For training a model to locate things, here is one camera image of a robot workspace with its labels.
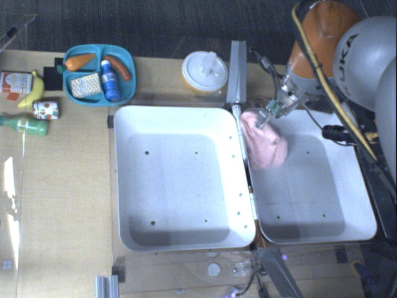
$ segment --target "dark floor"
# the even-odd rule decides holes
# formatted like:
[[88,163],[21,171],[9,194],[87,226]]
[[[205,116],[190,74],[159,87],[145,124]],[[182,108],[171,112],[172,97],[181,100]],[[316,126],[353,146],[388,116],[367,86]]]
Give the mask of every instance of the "dark floor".
[[[246,40],[274,63],[286,63],[290,11],[299,0],[0,0],[0,12],[37,14],[29,50],[65,52],[111,43],[132,55],[183,58],[195,50],[229,57],[230,40]],[[396,0],[339,0],[362,17],[395,16]]]

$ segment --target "yellow hose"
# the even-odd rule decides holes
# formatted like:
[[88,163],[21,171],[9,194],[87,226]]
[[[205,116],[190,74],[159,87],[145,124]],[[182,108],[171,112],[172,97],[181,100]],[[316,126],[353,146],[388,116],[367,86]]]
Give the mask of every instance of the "yellow hose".
[[338,112],[338,114],[342,117],[348,128],[350,128],[351,132],[356,136],[357,140],[363,145],[363,147],[366,149],[366,151],[370,154],[370,156],[373,158],[374,161],[378,161],[377,156],[374,154],[373,150],[371,149],[370,145],[366,141],[364,135],[361,133],[361,131],[354,125],[353,121],[350,119],[350,117],[345,113],[341,106],[341,102],[339,101],[339,98],[336,96],[335,92],[332,90],[330,85],[328,84],[328,81],[324,75],[323,70],[321,69],[321,65],[317,61],[317,57],[314,54],[313,50],[310,47],[308,38],[305,34],[305,31],[303,30],[303,27],[299,21],[299,18],[297,16],[297,4],[292,8],[292,18],[293,21],[295,22],[296,26],[298,27],[300,36],[302,38],[303,44],[305,45],[306,51],[309,54],[311,62],[314,64],[314,68],[317,73],[317,77],[319,79],[319,82],[321,83],[325,93],[327,94],[328,98],[331,100],[334,108]]

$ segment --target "blue tray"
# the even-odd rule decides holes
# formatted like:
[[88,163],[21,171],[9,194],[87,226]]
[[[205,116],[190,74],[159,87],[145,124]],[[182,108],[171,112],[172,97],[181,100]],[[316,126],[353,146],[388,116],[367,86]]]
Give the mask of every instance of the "blue tray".
[[[116,45],[108,45],[108,44],[85,44],[85,45],[77,45],[73,48],[70,48],[63,58],[63,63],[71,57],[80,54],[87,53],[95,53],[96,57],[94,57],[89,63],[84,65],[78,71],[68,71],[65,70],[63,72],[63,85],[66,94],[68,97],[82,105],[87,106],[119,106],[128,102],[135,94],[136,89],[136,74],[135,74],[135,66],[132,59],[131,54],[124,48],[118,47]],[[71,94],[71,86],[70,81],[75,78],[80,78],[85,75],[90,75],[93,73],[99,73],[101,76],[100,62],[102,61],[105,55],[112,55],[121,61],[126,69],[131,74],[131,79],[129,81],[124,81],[117,70],[114,70],[117,74],[118,79],[118,87],[120,88],[121,100],[117,102],[108,101],[105,97],[105,94],[102,90],[101,93],[97,93],[84,98],[75,98]]]

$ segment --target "patterned can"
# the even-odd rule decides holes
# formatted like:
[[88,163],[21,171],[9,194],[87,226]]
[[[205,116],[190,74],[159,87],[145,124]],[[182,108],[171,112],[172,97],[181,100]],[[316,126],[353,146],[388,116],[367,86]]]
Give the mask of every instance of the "patterned can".
[[33,117],[36,119],[58,119],[60,112],[56,102],[34,102]]

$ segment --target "lid handle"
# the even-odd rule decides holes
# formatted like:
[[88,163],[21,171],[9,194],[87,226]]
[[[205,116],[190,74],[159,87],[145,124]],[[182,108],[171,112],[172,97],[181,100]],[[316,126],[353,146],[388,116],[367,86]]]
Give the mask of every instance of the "lid handle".
[[207,77],[208,74],[210,74],[215,59],[216,53],[214,52],[209,52],[208,55],[204,58],[203,67],[201,69],[201,72],[204,74],[204,76]]

